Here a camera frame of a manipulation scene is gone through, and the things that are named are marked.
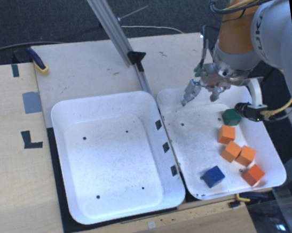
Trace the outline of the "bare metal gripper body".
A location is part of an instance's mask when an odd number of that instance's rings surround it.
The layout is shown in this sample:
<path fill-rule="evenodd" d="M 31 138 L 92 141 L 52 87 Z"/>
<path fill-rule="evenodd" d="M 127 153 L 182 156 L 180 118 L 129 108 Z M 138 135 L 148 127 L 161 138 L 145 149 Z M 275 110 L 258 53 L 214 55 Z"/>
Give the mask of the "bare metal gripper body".
<path fill-rule="evenodd" d="M 201 84 L 210 86 L 244 86 L 250 70 L 233 69 L 224 62 L 206 63 L 201 71 Z"/>

